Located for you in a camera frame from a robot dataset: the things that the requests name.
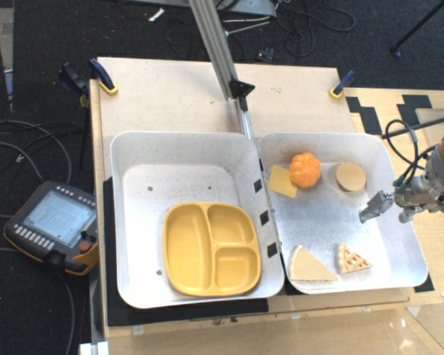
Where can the dull grey metal gripper finger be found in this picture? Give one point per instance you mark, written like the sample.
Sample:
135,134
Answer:
376,205

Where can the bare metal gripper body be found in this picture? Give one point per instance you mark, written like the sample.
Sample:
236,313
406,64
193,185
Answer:
423,195

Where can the round brown toy biscuit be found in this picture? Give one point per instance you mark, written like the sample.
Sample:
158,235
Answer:
350,176

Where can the white plastic tray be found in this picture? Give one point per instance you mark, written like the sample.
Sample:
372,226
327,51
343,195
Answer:
192,154
325,220

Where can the lattice toy pie slice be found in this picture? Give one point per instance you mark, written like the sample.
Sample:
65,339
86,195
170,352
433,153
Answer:
349,263

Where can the orange toy pumpkin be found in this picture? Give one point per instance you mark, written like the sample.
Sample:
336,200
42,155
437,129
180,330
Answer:
305,170

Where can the triangular toy sandwich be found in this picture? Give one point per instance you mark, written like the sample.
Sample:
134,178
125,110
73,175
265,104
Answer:
307,268

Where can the yellow toy cheese slice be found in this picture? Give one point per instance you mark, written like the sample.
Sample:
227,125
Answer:
280,183

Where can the yellow divided plate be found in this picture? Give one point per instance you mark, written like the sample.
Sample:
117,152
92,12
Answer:
186,250

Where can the pale wood board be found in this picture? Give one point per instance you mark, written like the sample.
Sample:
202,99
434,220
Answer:
170,98

